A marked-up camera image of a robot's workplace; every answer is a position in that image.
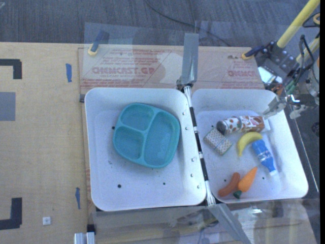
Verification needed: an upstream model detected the thin black and white rod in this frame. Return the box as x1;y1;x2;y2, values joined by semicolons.
183;85;216;207

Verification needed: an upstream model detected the orange carrot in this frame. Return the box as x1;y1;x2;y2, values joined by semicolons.
233;166;258;200

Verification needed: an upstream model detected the white and brown carton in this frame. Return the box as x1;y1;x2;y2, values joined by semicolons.
238;115;266;134

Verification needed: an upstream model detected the yellow banana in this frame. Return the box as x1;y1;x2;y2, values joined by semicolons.
236;131;264;158

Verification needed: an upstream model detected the blue plastic bottle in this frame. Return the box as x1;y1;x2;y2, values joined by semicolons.
251;139;279;177

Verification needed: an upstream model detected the blue-green divided plate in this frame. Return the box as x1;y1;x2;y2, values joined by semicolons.
112;102;181;169

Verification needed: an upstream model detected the white can with orange print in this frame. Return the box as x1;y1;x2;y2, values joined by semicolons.
216;116;242;136

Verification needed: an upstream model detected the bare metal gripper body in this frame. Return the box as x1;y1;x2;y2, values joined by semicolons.
285;80;320;107

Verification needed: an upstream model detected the brown cardboard board, red print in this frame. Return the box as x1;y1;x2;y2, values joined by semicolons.
77;46;309;241

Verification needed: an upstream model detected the patterned beige packet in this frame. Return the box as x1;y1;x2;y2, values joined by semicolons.
203;128;233;156

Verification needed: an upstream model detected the white plastic tray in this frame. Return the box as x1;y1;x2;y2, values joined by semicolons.
190;88;309;204
84;86;207;212

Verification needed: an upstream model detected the orange sausage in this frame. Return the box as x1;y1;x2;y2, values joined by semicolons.
217;172;241;198

